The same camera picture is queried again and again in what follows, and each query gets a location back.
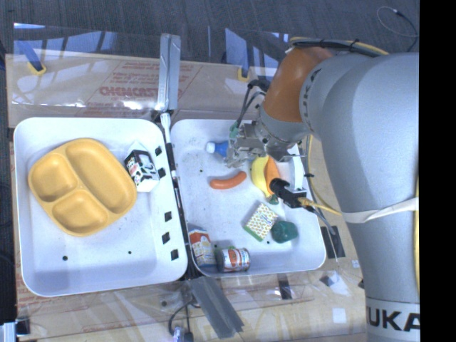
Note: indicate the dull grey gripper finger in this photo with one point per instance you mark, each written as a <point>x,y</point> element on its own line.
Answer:
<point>244,157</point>
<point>231,158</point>

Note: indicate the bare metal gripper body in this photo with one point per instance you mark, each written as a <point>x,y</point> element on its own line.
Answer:
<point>253,140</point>

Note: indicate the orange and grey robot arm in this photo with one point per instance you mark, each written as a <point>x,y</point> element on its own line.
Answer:
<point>363,148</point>

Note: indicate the blue bottle with white cap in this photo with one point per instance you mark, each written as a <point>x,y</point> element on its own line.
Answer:
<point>219,148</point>

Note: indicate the yellow banana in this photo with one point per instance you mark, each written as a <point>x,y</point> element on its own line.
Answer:
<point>258,173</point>

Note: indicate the orange sausage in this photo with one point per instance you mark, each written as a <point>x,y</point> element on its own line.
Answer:
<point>228,181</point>

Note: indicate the orange carrot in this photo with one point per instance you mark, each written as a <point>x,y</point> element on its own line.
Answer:
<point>271,171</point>

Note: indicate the white plastic tray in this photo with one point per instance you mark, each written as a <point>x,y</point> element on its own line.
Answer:
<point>221,212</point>
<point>107,262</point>

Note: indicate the green and white patterned packet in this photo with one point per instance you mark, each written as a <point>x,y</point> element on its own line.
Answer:
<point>260,222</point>

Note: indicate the dark green broccoli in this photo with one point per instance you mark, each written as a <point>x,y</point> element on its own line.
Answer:
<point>284,231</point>

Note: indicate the black and white milk carton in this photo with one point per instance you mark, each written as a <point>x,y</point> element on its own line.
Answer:
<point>142,169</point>

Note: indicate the orange and white carton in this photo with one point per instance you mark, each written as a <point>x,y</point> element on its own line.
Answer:
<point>201,248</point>

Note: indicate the small orange and white can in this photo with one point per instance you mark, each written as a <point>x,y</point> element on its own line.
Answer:
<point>233,259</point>

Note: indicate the brown cardboard board, red print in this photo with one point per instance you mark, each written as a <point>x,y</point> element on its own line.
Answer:
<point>107,84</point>

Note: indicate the yellow divided plate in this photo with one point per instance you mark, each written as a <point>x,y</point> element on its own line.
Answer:
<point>82,185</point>

